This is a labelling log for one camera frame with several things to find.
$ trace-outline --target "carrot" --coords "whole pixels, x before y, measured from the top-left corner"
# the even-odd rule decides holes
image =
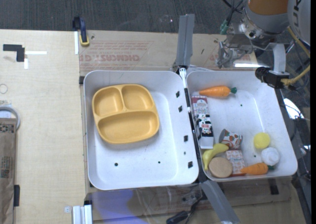
[[[224,85],[210,87],[199,92],[200,95],[203,96],[211,96],[211,97],[227,97],[230,93],[236,93],[237,89],[234,87],[232,89],[228,88]]]
[[[268,172],[268,166],[265,163],[256,163],[240,170],[241,173],[248,173],[251,175],[263,175]]]

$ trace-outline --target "brown round disc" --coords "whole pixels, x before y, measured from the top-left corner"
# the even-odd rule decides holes
[[[233,172],[232,164],[223,157],[214,157],[210,161],[208,169],[210,170],[211,174],[217,178],[227,178]]]

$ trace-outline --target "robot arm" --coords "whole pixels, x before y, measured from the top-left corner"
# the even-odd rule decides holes
[[[231,23],[227,39],[220,42],[218,67],[230,67],[233,61],[254,49],[272,50],[274,69],[258,68],[256,76],[273,88],[288,86],[293,81],[289,81],[285,72],[285,47],[276,43],[276,38],[290,27],[293,38],[297,36],[310,46],[310,16],[311,0],[248,0],[240,22]]]

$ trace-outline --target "yellow ball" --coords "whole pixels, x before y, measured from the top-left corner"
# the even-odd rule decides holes
[[[270,136],[267,133],[258,133],[255,135],[253,143],[257,149],[265,149],[270,144]]]

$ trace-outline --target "white ring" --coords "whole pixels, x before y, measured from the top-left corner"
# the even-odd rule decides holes
[[[0,93],[1,93],[1,94],[4,94],[4,93],[6,93],[6,92],[8,91],[8,87],[7,87],[6,84],[0,84],[0,88],[1,88],[2,85],[4,85],[4,86],[6,87],[6,90],[5,90],[4,92],[1,92],[1,90],[0,90]]]
[[[17,111],[11,107],[7,107],[7,106],[0,106],[0,111],[8,111],[11,112],[15,115],[17,122],[16,122],[16,130],[18,130],[19,126],[20,126],[20,116],[17,113]]]

